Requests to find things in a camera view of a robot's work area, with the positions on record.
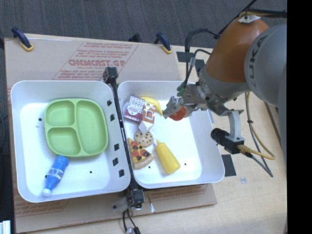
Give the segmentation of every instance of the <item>pizza slice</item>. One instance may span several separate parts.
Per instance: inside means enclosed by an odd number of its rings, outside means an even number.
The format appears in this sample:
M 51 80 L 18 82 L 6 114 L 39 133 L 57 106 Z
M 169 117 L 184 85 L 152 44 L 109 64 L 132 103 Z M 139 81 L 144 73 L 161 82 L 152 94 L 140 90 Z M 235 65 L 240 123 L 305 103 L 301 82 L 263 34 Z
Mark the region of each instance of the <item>pizza slice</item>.
M 130 153 L 132 159 L 133 169 L 140 169 L 149 163 L 155 158 L 155 156 L 149 153 L 146 149 L 141 146 L 138 146 L 137 142 L 128 138 Z

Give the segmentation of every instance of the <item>dark gray carpet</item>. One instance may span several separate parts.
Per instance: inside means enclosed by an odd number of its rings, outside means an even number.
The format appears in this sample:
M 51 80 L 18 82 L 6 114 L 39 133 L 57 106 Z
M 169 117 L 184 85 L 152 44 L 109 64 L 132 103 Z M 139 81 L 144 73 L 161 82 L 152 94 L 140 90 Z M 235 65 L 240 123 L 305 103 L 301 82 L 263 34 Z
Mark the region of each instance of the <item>dark gray carpet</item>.
M 139 33 L 153 43 L 161 32 L 172 45 L 184 45 L 189 31 L 219 32 L 253 0 L 0 0 L 0 30 L 12 37 L 16 26 L 25 33 L 128 41 Z M 257 9 L 286 10 L 287 0 L 257 0 Z M 263 20 L 269 25 L 287 19 Z M 194 37 L 192 46 L 214 47 L 212 35 Z M 0 221 L 12 219 L 7 91 L 4 52 L 0 49 Z

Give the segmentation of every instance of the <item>cardboard sheet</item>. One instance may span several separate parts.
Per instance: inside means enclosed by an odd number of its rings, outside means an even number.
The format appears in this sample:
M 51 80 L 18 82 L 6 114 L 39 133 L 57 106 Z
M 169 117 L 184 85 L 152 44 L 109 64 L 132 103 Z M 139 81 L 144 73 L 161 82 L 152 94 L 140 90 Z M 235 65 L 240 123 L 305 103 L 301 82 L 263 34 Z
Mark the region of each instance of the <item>cardboard sheet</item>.
M 161 45 L 33 34 L 26 36 L 34 45 L 31 52 L 20 46 L 19 39 L 5 39 L 9 113 L 11 88 L 21 80 L 101 80 L 107 66 L 117 67 L 118 82 L 181 80 L 175 52 L 168 55 Z M 112 204 L 123 198 L 123 192 L 44 203 L 25 201 L 17 189 L 11 116 L 10 138 L 17 233 L 122 217 L 122 213 L 114 211 Z M 142 208 L 133 211 L 133 215 L 216 204 L 211 184 L 150 190 L 144 195 Z

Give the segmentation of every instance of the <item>white bottle cap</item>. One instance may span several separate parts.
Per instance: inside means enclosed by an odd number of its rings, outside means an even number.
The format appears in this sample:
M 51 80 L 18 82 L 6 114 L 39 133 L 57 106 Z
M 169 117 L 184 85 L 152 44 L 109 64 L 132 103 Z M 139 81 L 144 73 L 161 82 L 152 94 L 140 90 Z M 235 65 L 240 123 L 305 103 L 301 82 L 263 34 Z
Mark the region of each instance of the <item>white bottle cap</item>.
M 42 191 L 42 195 L 45 197 L 49 197 L 51 196 L 51 194 L 52 194 L 52 191 L 50 189 L 44 188 Z

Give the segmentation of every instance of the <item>yellow bottle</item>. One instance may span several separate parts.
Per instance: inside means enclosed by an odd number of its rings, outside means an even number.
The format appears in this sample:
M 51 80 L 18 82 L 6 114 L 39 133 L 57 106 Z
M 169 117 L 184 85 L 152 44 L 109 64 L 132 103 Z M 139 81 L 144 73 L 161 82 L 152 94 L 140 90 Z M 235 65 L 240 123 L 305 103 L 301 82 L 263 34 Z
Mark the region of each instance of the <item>yellow bottle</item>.
M 167 174 L 172 174 L 181 167 L 165 143 L 157 140 L 156 151 Z

